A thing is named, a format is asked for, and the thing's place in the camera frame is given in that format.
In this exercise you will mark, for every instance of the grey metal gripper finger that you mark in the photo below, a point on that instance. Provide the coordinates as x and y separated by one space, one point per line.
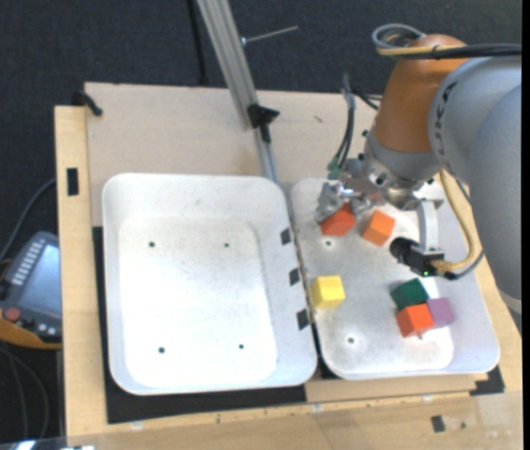
328 202
361 206

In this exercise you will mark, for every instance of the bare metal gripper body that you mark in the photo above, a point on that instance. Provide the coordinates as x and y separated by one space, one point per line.
386 190

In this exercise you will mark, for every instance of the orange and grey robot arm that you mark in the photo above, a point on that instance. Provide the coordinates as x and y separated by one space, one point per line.
475 124

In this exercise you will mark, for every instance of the red-orange cube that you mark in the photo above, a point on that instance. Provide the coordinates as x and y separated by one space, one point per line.
338 223
414 320

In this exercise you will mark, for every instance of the orange cube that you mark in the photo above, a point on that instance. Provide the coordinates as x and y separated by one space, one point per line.
378 229

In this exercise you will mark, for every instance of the yellow cube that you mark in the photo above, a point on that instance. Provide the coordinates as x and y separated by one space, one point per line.
328 292

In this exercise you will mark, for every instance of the green cube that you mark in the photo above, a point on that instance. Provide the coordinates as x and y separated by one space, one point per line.
409 292

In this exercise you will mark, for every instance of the white plastic tray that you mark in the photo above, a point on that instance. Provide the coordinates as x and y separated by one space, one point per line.
372 335
199 289

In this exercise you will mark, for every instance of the purple cube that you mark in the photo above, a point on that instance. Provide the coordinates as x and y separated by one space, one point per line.
442 311

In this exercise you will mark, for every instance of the brown cardboard board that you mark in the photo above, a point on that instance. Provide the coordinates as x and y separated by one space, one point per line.
175 134

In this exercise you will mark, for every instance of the black cylinder on white bracket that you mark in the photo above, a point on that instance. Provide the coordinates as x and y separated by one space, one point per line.
412 253

